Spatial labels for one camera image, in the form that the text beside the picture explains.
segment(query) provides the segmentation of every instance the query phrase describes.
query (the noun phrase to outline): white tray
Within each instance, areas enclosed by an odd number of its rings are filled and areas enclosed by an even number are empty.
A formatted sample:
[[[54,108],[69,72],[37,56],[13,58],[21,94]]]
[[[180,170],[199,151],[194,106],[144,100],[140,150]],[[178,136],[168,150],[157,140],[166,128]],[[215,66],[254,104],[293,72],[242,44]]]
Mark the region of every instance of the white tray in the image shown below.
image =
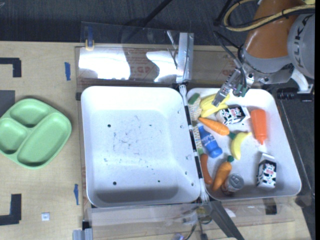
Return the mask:
[[[194,93],[199,93],[200,97],[204,98],[218,91],[218,88],[194,88],[187,93],[187,99]],[[231,173],[238,173],[243,177],[244,188],[235,192],[233,196],[227,196],[220,189],[212,192],[210,186],[207,185],[206,189],[210,196],[220,201],[235,201],[297,195],[302,187],[301,179],[273,96],[262,89],[250,89],[245,97],[235,97],[230,93],[230,99],[226,104],[246,106],[249,112],[253,109],[264,109],[268,138],[263,145],[258,143],[254,138],[251,118],[244,122],[228,124],[231,132],[252,132],[252,136],[248,136],[242,142],[241,159],[232,162]],[[208,118],[215,120],[216,116],[213,114]],[[231,155],[231,138],[219,135],[206,126],[204,128],[212,133],[223,150],[221,156],[208,160],[208,170],[214,179],[220,164],[226,160],[228,155]],[[276,185],[274,189],[269,191],[256,187],[261,152],[274,156],[276,160]]]
[[[200,196],[185,107],[165,87],[92,86],[81,95],[86,188],[97,207]]]

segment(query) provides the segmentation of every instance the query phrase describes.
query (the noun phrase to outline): dark floor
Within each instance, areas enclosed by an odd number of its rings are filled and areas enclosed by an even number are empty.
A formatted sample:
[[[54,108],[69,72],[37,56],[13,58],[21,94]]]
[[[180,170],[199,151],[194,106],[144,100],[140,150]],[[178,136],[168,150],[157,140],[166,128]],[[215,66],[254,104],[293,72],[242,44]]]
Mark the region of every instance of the dark floor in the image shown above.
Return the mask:
[[[164,0],[0,0],[0,41],[79,42],[81,22],[124,25],[147,17]],[[213,22],[227,0],[173,0],[146,26],[194,33],[195,45],[219,45],[219,31],[236,45],[246,32],[232,32]],[[257,5],[236,10],[231,20],[250,21]],[[282,86],[273,86],[272,91]],[[303,207],[315,239],[315,103],[298,99],[277,101],[302,179],[297,203]]]

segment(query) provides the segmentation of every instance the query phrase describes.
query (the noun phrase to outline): blue bottle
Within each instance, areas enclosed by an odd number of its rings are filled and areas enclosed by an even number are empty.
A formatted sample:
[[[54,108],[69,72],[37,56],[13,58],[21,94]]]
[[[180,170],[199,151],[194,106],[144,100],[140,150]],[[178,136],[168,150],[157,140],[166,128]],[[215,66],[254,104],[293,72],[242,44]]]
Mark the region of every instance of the blue bottle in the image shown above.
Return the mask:
[[[200,133],[201,143],[208,151],[208,156],[211,158],[220,156],[222,154],[222,149],[218,146],[215,137],[204,129],[203,124],[198,123],[197,126]]]

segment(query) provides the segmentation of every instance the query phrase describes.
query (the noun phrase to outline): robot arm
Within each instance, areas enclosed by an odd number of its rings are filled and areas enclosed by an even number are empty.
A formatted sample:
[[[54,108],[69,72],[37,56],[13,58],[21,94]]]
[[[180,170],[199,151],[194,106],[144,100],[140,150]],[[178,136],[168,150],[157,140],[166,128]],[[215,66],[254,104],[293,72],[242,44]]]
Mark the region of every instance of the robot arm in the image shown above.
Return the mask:
[[[303,0],[262,0],[253,20],[263,22],[270,15],[304,5]],[[258,82],[279,84],[292,78],[298,80],[300,91],[310,92],[312,86],[304,76],[315,78],[315,12],[288,14],[250,30],[239,58],[234,59],[237,68],[215,96],[216,107],[229,91],[244,97]]]

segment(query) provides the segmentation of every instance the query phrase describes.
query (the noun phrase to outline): yellow cable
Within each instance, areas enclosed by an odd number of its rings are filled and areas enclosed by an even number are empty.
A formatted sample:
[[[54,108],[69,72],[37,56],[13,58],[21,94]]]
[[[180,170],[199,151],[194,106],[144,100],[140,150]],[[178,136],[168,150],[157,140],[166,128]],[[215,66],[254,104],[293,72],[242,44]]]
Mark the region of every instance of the yellow cable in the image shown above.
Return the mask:
[[[223,23],[224,23],[225,27],[228,30],[235,31],[235,32],[248,31],[248,30],[252,30],[252,29],[255,29],[257,27],[260,27],[261,25],[266,24],[266,23],[276,19],[277,17],[283,16],[285,14],[289,14],[289,13],[292,13],[292,12],[295,12],[295,11],[298,11],[298,10],[303,10],[303,9],[315,9],[316,8],[316,6],[314,4],[299,5],[299,6],[295,6],[295,7],[289,8],[289,9],[285,9],[285,10],[283,10],[283,11],[281,11],[279,13],[276,13],[274,15],[268,16],[268,17],[262,19],[261,21],[255,23],[255,24],[252,24],[250,26],[246,26],[246,27],[231,27],[231,26],[228,26],[228,18],[230,16],[230,14],[232,13],[232,11],[235,8],[237,8],[239,5],[242,5],[242,4],[250,2],[250,1],[254,1],[254,0],[242,0],[242,1],[234,4],[226,12],[226,14],[225,14],[225,16],[223,18]]]

